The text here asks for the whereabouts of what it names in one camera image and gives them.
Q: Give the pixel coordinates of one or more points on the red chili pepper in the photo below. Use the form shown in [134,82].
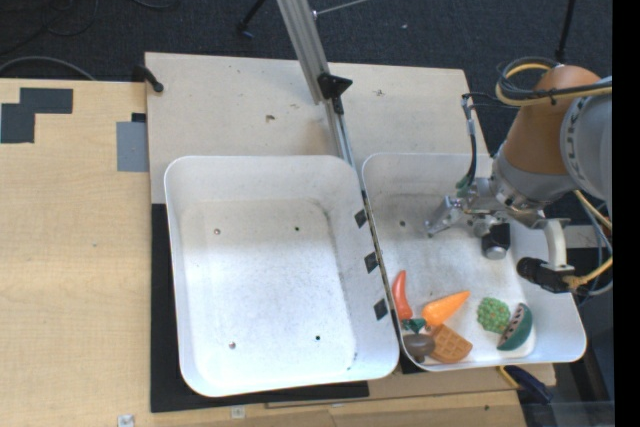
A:
[401,297]

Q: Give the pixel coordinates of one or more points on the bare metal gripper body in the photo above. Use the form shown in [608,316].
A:
[482,205]

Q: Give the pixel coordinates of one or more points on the orange carrot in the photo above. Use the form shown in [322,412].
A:
[442,308]

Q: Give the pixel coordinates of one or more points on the black cylinder on white bracket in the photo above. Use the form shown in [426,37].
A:
[539,273]

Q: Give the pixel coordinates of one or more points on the green grapes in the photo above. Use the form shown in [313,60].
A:
[493,315]

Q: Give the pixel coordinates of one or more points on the green watermelon slice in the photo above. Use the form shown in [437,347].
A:
[517,332]

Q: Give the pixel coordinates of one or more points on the small dark green toy piece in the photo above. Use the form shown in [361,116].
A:
[414,325]

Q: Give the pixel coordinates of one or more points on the white plastic tray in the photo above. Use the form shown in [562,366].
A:
[450,260]
[265,285]

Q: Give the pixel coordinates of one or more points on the brown mushroom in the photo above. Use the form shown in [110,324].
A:
[419,345]

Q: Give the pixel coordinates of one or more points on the brown waffle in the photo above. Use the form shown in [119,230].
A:
[451,345]

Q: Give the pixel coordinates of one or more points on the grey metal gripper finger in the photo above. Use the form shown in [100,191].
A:
[439,221]
[454,206]

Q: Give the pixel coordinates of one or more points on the pale flat board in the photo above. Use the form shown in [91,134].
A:
[240,115]

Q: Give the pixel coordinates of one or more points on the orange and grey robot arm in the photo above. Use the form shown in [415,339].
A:
[537,135]

